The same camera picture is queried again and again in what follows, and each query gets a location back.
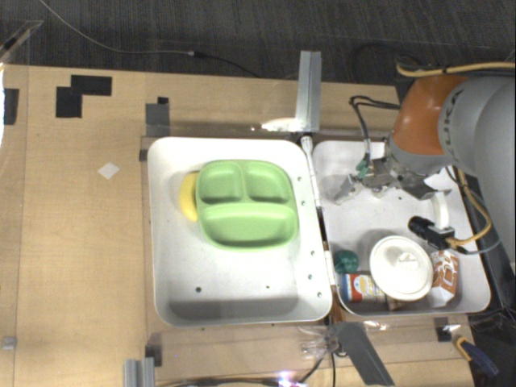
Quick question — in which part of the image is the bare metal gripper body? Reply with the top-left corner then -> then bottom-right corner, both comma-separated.
360,155 -> 409,195

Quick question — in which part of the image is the white plastic tray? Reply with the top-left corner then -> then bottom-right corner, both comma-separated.
312,139 -> 493,318
146,136 -> 334,328

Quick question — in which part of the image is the dark green broccoli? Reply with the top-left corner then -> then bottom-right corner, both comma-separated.
333,249 -> 360,275

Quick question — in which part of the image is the white bowl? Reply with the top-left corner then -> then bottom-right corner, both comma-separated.
368,235 -> 435,302

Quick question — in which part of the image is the brown and white carton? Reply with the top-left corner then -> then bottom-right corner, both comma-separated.
428,249 -> 461,310

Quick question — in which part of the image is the red and white can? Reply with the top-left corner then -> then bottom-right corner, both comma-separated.
337,271 -> 389,304

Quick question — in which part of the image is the green divided plate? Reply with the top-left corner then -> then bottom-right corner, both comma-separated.
194,159 -> 301,252

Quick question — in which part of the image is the yellow banana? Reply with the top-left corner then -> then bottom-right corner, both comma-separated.
178,171 -> 201,223

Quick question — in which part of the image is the black cylinder on white bracket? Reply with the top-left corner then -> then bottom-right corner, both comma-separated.
407,189 -> 457,252

